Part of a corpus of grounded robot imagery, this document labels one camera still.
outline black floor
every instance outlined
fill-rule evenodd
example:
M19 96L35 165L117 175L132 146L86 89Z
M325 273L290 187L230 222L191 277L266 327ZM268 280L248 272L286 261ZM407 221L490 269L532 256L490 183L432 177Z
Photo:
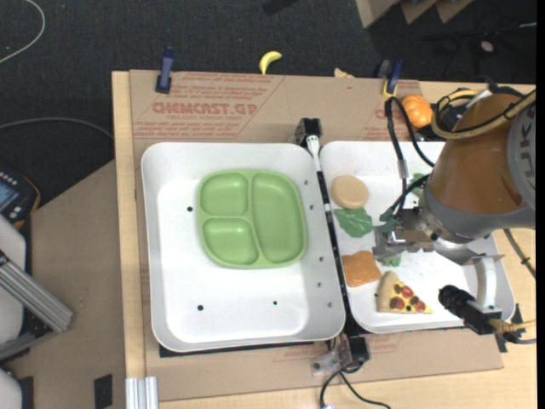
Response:
M271 13L272 0L33 0L46 27L28 50L0 63L0 158L35 182L43 203L113 159L112 140L73 118L112 131L111 71L158 69L166 44L174 70L257 73L268 50L283 58L269 73L332 76L336 67L374 77L383 59L403 61L402 78L536 83L537 0L476 0L452 21L430 9L411 26L399 6L365 30L354 0L300 0ZM39 32L29 3L0 0L0 60ZM423 41L435 34L497 32L496 53L481 36Z

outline toy orange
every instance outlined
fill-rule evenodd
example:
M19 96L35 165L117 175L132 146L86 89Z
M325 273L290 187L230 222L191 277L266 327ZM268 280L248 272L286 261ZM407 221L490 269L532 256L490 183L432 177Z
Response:
M417 129L432 122L433 110L429 102L419 94L406 95L401 101L410 123Z

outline banana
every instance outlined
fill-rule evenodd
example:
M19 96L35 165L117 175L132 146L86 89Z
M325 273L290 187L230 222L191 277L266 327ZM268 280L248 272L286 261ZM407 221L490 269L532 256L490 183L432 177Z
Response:
M282 55L278 51L269 51L265 53L259 61L259 69L261 74L265 74L267 72L267 68L271 62L274 62L281 57Z

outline toy pizza slice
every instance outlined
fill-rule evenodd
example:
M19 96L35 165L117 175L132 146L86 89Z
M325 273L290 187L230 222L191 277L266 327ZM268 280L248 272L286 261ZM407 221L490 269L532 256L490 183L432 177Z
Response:
M378 286L379 312L431 314L432 309L394 271L386 271Z

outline divided green plate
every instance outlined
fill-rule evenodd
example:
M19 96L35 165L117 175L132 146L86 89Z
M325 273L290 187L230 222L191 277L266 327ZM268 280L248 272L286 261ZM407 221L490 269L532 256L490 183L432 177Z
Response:
M198 189L198 229L204 249L231 268L277 268L307 249L301 196L288 177L267 170L224 170Z

